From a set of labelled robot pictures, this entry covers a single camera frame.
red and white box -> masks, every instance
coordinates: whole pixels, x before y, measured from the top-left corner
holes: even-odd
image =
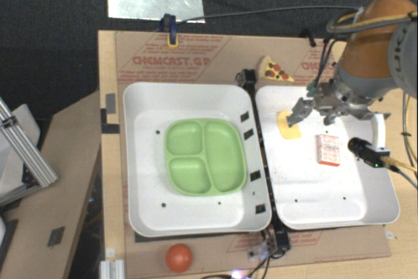
[[[333,167],[340,165],[340,140],[338,137],[318,135],[318,163]]]

green divided plate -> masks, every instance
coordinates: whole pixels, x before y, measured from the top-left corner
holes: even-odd
[[[187,195],[221,195],[246,182],[240,134],[220,119],[187,119],[165,132],[165,161],[171,184]]]

white tray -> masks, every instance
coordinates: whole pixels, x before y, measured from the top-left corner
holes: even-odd
[[[134,83],[123,95],[127,142],[129,219],[147,237],[259,231],[271,219],[263,161],[249,95],[230,85]],[[241,115],[248,119],[241,122]],[[164,134],[177,120],[220,118],[242,137],[247,182],[232,194],[192,197],[171,185]],[[244,133],[253,135],[244,140]],[[251,181],[255,172],[259,178]]]
[[[302,137],[285,140],[277,113],[291,111],[306,88],[265,86],[257,92],[266,156],[280,219],[292,229],[318,229],[395,221],[399,204],[387,169],[373,169],[348,150],[353,137],[372,141],[372,124],[352,116],[323,124],[317,111],[298,123]],[[318,164],[316,137],[340,139],[341,165]]]

cardboard sheet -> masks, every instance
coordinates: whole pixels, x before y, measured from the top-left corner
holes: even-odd
[[[286,68],[295,82],[259,78],[259,87],[274,84],[305,86],[317,73],[322,50],[321,41],[317,41],[317,47],[312,48],[308,40],[292,38],[179,34],[179,39],[180,46],[171,50],[167,47],[165,34],[115,33],[119,111],[123,111],[123,93],[133,82],[233,84],[237,73],[242,69],[256,69],[267,54]],[[332,74],[333,66],[329,65],[323,80]],[[165,252],[176,243],[187,244],[193,252],[194,261],[186,274],[256,267],[257,261],[248,258],[248,249],[262,241],[260,233],[157,240],[135,235],[127,215],[125,125],[123,113],[118,115],[127,277],[172,275],[164,259]],[[387,257],[391,254],[384,229],[378,225],[294,232],[290,238],[292,250],[283,259],[272,261],[271,267]]]

led light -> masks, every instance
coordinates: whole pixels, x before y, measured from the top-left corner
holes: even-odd
[[[241,272],[238,270],[233,270],[233,274],[231,279],[243,279],[244,277],[241,275]]]

